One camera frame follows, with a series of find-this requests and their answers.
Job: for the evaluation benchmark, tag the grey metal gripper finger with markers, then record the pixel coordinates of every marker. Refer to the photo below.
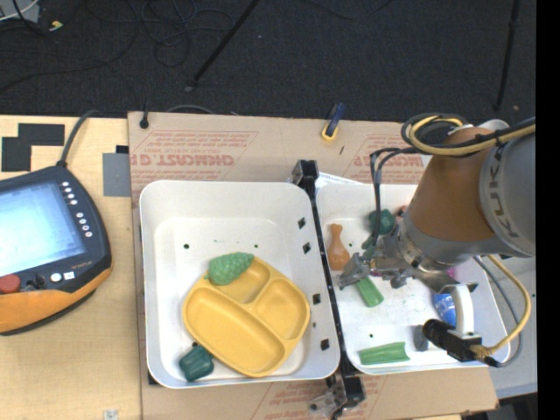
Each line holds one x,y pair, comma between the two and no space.
352,279
359,261

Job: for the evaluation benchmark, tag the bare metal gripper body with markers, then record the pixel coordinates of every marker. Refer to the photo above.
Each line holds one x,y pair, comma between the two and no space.
394,261

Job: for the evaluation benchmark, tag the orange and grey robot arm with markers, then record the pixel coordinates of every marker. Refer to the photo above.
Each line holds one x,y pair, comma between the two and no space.
455,191

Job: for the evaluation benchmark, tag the orange chicken drumstick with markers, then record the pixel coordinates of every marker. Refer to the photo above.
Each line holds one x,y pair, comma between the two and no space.
338,252

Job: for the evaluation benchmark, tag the green cucumber piece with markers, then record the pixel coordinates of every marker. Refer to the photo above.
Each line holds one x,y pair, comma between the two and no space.
372,295

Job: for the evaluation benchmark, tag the thin black rod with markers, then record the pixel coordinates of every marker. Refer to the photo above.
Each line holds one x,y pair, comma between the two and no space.
326,261

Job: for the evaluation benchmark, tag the dark green broccoli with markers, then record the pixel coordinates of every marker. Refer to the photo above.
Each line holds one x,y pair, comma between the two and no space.
385,221

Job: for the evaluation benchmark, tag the white plastic tray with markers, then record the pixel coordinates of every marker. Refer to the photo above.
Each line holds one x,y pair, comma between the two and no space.
175,217
402,313

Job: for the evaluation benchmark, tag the pink small object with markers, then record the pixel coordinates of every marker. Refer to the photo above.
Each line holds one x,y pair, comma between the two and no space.
450,273

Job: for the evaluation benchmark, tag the blue can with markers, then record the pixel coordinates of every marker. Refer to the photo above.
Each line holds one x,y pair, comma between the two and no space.
444,306

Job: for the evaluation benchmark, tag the green celery stick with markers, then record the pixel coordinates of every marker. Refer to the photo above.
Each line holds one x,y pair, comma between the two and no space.
384,353

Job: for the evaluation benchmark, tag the grey small block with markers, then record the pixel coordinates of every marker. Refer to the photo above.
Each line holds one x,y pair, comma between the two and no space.
421,338

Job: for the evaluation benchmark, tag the yellow divided plate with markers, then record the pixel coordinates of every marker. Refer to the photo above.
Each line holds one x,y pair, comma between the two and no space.
236,322

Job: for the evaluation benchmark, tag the green grapes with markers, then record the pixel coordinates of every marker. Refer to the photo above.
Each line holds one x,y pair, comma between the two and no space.
228,268

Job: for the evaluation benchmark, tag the brown cardboard board red print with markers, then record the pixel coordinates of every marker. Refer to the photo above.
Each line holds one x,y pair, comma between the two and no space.
262,156

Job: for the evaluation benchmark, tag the dark green bell pepper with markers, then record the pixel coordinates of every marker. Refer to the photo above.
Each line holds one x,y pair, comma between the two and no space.
196,363

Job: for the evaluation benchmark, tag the black cylinder on white bracket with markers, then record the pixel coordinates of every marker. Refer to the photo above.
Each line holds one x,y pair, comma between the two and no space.
464,309

